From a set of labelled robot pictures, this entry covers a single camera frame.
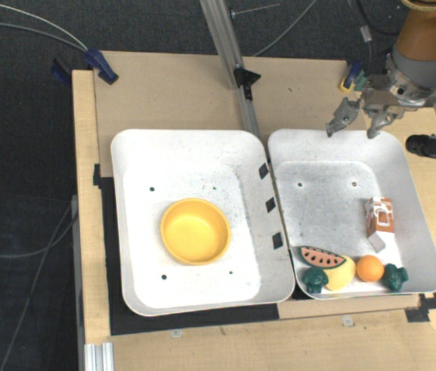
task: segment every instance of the yellow bowl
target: yellow bowl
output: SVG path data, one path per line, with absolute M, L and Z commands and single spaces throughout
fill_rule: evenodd
M 210 264 L 222 257 L 230 244 L 227 218 L 204 199 L 173 203 L 163 214 L 160 230 L 166 250 L 184 264 Z

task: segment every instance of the white tray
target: white tray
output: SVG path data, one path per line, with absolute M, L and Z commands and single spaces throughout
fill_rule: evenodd
M 382 132 L 369 140 L 365 131 L 282 129 L 268 150 L 295 276 L 301 282 L 309 266 L 298 247 L 314 246 L 352 258 L 374 254 L 384 264 L 405 267 L 409 280 L 401 294 L 436 291 L 436 249 L 410 176 L 400 142 Z M 376 253 L 366 238 L 364 202 L 385 196 L 393 203 L 395 238 Z M 317 299 L 397 294 L 381 283 L 355 278 L 341 291 L 322 289 Z
M 127 306 L 156 316 L 288 298 L 295 276 L 261 142 L 244 131 L 127 130 L 111 145 Z M 174 260 L 160 221 L 175 201 L 201 198 L 230 223 L 218 261 Z

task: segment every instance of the toy broccoli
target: toy broccoli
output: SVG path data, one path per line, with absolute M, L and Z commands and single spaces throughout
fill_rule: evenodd
M 309 294 L 319 294 L 322 287 L 328 284 L 328 276 L 320 267 L 310 267 L 302 275 L 302 283 L 307 286 Z
M 385 273 L 381 281 L 391 290 L 400 291 L 402 284 L 409 280 L 409 275 L 405 268 L 397 268 L 393 264 L 385 266 Z

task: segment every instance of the yellow fruit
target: yellow fruit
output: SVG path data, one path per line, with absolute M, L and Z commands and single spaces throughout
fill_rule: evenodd
M 342 290 L 356 276 L 356 263 L 350 257 L 342 257 L 346 259 L 346 262 L 342 265 L 324 270 L 326 276 L 328 276 L 326 288 L 331 291 Z
M 384 273 L 385 267 L 378 257 L 368 255 L 357 261 L 357 276 L 363 281 L 378 281 Z

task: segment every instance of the brown and white carton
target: brown and white carton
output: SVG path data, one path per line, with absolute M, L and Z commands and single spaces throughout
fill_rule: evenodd
M 391 199 L 374 196 L 366 202 L 367 239 L 379 253 L 386 246 L 386 241 L 393 239 L 393 206 Z

